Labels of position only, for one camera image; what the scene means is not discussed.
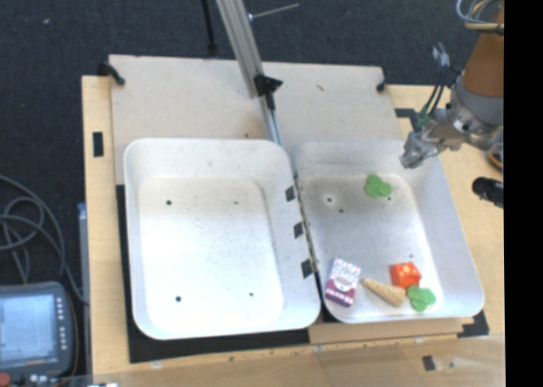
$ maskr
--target milk carton toy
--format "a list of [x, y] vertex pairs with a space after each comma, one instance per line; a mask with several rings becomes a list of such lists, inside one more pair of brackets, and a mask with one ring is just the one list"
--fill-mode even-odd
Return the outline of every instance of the milk carton toy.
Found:
[[359, 278], [359, 266], [343, 259], [334, 259], [326, 283], [324, 297], [344, 307], [350, 307], [354, 302]]

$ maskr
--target green toy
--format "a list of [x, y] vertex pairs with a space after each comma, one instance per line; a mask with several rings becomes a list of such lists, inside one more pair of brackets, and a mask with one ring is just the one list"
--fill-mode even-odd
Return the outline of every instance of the green toy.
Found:
[[373, 199], [377, 197], [389, 197], [392, 194], [392, 185], [383, 182], [378, 175], [372, 174], [367, 178], [365, 191]]
[[435, 304], [435, 295], [428, 288], [420, 288], [416, 284], [407, 288], [407, 298], [416, 311], [425, 311], [428, 306]]

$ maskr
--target monitor screen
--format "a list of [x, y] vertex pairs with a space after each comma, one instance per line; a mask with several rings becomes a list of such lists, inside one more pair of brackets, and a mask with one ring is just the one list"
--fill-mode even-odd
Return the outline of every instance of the monitor screen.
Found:
[[54, 304], [51, 294], [0, 298], [0, 369], [57, 362]]

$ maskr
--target metal pole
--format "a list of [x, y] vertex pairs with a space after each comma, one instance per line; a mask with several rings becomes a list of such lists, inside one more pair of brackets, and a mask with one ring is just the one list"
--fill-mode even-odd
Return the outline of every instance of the metal pole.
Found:
[[[222, 21], [227, 29], [228, 38], [238, 60], [245, 86], [250, 97], [261, 97], [255, 85], [255, 78], [264, 75], [260, 54], [256, 47], [255, 37], [249, 23], [249, 15], [243, 0], [216, 0]], [[279, 145], [283, 145], [281, 132], [275, 118], [274, 108], [267, 104], [266, 98], [261, 98], [264, 116], [268, 125], [271, 139]]]
[[[90, 278], [89, 278], [89, 261], [88, 261], [88, 233], [87, 233], [87, 205], [80, 203], [77, 205], [79, 210], [79, 238], [81, 250], [81, 270], [82, 270], [82, 296], [83, 299], [90, 304]], [[83, 329], [85, 338], [85, 361], [87, 373], [92, 373], [92, 344], [91, 344], [91, 310], [90, 306], [83, 307]]]

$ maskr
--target red toy block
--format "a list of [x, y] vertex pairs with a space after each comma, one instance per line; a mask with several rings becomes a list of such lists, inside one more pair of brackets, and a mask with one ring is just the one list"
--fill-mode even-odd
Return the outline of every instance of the red toy block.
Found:
[[390, 267], [390, 278], [392, 284], [407, 289], [413, 284], [418, 285], [421, 281], [421, 273], [412, 261], [407, 263], [396, 263]]

